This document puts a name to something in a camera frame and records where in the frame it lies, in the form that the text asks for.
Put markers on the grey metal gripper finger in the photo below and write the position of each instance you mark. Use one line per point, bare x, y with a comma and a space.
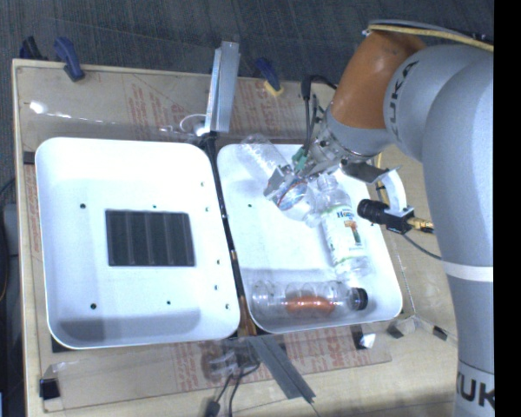
276, 183

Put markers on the brown cardboard board red print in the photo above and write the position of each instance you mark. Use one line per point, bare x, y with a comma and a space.
260, 102

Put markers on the clear bottle blue red label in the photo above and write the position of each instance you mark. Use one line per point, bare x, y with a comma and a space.
260, 154

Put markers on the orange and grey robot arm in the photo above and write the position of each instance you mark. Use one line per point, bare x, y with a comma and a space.
456, 154

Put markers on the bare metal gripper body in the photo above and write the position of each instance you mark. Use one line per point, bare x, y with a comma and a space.
319, 159

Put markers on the white plastic tray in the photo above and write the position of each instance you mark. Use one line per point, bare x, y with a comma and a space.
156, 172
282, 250

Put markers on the clear bottle white green label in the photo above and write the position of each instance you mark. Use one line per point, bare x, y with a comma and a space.
346, 237

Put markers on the black ribbed rectangular pad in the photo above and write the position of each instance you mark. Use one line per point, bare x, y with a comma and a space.
150, 238

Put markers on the clear bottle black cap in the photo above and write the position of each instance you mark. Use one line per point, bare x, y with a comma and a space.
269, 295

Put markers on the orange sausage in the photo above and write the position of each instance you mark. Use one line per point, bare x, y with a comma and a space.
309, 305

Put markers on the black cylinder on white bracket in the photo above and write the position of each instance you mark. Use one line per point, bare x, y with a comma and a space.
394, 220

